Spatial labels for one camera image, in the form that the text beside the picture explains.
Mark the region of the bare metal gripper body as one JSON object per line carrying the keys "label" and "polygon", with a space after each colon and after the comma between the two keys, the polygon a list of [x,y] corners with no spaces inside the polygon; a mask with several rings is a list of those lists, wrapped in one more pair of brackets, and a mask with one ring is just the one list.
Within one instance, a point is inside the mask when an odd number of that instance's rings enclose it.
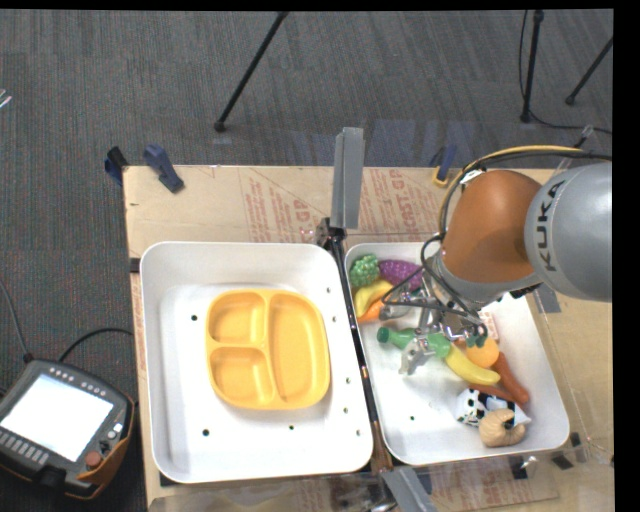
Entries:
{"label": "bare metal gripper body", "polygon": [[420,285],[405,279],[382,295],[378,342],[423,349],[426,340],[437,342],[439,351],[449,349],[454,342],[467,346],[484,345],[484,321],[459,298],[436,294],[425,279]]}

